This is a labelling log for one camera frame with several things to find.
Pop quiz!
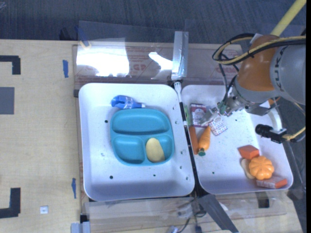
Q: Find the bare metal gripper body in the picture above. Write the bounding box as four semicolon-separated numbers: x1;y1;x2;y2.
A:
219;94;252;117

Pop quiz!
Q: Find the red and white carton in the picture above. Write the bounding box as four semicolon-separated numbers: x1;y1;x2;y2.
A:
190;103;207;128

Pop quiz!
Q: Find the white packet with red print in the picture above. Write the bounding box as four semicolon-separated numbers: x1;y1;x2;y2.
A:
207;116;228;136

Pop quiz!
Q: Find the orange toy carrot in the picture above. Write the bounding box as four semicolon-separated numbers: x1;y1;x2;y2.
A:
197;126;212;157

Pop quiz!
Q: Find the green toy pea pod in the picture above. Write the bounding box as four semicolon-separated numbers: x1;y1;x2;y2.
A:
183;104;193;126

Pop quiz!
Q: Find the orange toy sausage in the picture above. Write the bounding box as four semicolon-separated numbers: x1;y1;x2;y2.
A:
189;125;200;155

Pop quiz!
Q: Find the white plastic tray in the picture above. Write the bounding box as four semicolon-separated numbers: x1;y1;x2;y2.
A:
181;84;294;195
78;82;196;202

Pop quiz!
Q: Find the orange block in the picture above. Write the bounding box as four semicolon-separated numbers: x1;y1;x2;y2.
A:
237;144;260;160

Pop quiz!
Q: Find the yellow toy potato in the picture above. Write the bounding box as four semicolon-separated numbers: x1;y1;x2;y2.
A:
145;137;166;163

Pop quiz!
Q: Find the pale yellow toy slice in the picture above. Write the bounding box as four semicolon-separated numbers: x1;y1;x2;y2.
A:
240;158;256;180

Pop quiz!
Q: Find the orange toy pumpkin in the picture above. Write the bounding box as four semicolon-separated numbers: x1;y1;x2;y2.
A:
248;155;276;181

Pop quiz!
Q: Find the blue divided plate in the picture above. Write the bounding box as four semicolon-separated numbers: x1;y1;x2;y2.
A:
109;108;175;167

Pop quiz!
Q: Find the blue plastic toy bottle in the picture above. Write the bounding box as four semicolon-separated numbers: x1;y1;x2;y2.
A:
110;95;147;110

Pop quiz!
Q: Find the black cylinder on white bracket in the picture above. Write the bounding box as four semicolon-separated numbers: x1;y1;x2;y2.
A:
255;106;288;145

